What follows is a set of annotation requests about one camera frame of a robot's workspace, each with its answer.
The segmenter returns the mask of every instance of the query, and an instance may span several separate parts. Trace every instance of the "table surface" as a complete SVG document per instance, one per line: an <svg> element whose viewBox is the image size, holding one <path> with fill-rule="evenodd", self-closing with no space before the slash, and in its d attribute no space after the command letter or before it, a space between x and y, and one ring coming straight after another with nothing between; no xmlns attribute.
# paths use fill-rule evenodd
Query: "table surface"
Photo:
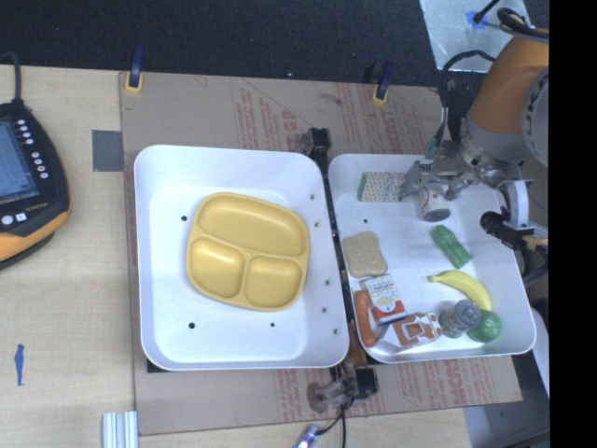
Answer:
<svg viewBox="0 0 597 448"><path fill-rule="evenodd" d="M92 168L93 130L120 131L118 72L21 71L22 98L60 151L74 205L47 246L0 272L0 445L96 448L103 413L135 410L123 173ZM0 81L0 102L9 102L12 66L0 66ZM139 446L279 448L305 425L144 436ZM470 446L461 409L356 417L346 426L348 446ZM340 424L317 446L341 446Z"/></svg>

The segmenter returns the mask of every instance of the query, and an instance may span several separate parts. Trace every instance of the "white tray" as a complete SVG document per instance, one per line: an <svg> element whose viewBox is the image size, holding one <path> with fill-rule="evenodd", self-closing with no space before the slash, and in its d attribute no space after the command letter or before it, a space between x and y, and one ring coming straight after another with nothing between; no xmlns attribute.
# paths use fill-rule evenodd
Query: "white tray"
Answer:
<svg viewBox="0 0 597 448"><path fill-rule="evenodd" d="M348 351L340 273L321 172L297 153L153 146L134 164L141 341L169 371L330 367ZM189 224L210 194L253 196L295 211L309 228L302 292L260 312L215 301L187 279Z"/></svg>
<svg viewBox="0 0 597 448"><path fill-rule="evenodd" d="M377 345L366 349L383 363L447 358L514 355L527 352L535 343L535 322L522 283L514 252L487 234L479 224L486 211L500 212L498 193L478 184L464 189L449 202L451 215L438 223L421 217L416 195L400 203L367 203L357 199L364 172L406 173L422 156L343 154L329 165L329 181L340 238L373 231L388 263L388 273L408 313L439 315L465 296L427 276L454 269L431 239L436 224L451 229L473 259L461 270L477 277L488 289L492 310L502 321L500 336L491 343L477 343L466 335L459 339L442 336L435 342L404 352L388 352ZM350 276L352 290L358 280Z"/></svg>

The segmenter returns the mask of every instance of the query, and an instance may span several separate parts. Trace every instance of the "black fabric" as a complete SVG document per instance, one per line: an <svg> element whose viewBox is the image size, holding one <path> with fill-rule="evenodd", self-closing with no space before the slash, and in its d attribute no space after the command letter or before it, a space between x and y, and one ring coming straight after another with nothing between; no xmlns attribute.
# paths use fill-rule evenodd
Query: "black fabric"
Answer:
<svg viewBox="0 0 597 448"><path fill-rule="evenodd" d="M524 0L548 27L549 0ZM436 86L419 0L0 0L0 49L24 65Z"/></svg>

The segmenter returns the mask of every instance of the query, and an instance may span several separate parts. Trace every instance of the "green round fruit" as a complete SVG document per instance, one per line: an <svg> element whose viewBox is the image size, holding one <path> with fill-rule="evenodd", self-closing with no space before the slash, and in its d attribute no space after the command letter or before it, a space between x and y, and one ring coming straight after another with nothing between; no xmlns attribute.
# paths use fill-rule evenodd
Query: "green round fruit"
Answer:
<svg viewBox="0 0 597 448"><path fill-rule="evenodd" d="M502 321L489 310L481 310L481 323L466 335L476 342L491 342L502 331Z"/></svg>

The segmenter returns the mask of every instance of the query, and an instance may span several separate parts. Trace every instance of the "cardboard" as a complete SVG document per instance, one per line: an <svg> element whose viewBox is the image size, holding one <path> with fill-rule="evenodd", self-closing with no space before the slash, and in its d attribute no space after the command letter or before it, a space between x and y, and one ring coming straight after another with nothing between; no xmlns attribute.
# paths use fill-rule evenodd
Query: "cardboard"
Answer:
<svg viewBox="0 0 597 448"><path fill-rule="evenodd" d="M373 85L241 77L145 74L127 92L120 74L121 127L132 302L134 384L141 435L244 427L335 417L307 399L327 385L327 369L165 372L140 344L132 166L156 144L296 150L311 127L328 128L330 158L342 153L422 154L440 116L426 88L390 87L370 101ZM520 401L511 357L375 365L379 392L347 416L439 410Z"/></svg>

